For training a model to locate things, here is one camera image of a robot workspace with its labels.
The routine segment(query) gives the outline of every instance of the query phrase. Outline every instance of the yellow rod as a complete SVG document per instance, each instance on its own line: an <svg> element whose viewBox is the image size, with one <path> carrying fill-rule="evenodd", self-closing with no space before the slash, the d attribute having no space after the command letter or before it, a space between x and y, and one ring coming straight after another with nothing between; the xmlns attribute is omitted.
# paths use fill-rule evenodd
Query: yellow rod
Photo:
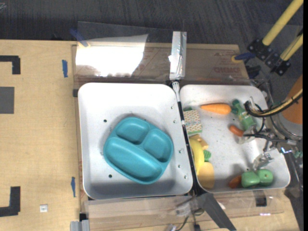
<svg viewBox="0 0 308 231"><path fill-rule="evenodd" d="M284 61L288 61L290 57L303 45L304 34L297 36L296 39L281 53L280 58Z"/></svg>
<svg viewBox="0 0 308 231"><path fill-rule="evenodd" d="M269 46L273 40L277 37L280 31L284 28L284 26L289 22L292 16L296 13L296 11L302 6L304 0L293 0L287 9L280 16L278 21L274 24L271 30L267 33L267 35L263 38L262 43L266 46Z"/></svg>

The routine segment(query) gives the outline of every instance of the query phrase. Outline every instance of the wooden surface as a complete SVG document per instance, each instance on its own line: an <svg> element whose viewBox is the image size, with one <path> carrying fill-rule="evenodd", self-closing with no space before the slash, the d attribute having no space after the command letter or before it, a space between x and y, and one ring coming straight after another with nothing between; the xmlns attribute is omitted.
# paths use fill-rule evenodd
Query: wooden surface
<svg viewBox="0 0 308 231"><path fill-rule="evenodd" d="M80 210L75 102L72 96L72 46L75 42L0 40L0 55L18 55L21 74L0 63L0 86L15 87L14 114L0 114L0 206L9 205L11 186L21 187L18 216L1 217L0 230L69 230ZM62 60L68 62L64 78ZM76 179L73 197L71 178ZM48 212L39 206L48 204ZM282 213L232 218L238 230L298 230L290 201ZM200 222L216 229L213 221ZM130 229L166 230L166 226ZM193 230L191 223L183 230Z"/></svg>

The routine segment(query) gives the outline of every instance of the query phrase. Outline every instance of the teal divided plate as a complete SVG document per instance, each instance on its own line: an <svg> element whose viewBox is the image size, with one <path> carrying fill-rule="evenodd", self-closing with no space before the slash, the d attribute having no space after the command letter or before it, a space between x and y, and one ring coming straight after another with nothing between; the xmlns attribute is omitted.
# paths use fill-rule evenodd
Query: teal divided plate
<svg viewBox="0 0 308 231"><path fill-rule="evenodd" d="M103 148L106 162L140 184L152 184L164 173L173 154L171 138L137 117L120 121Z"/></svg>

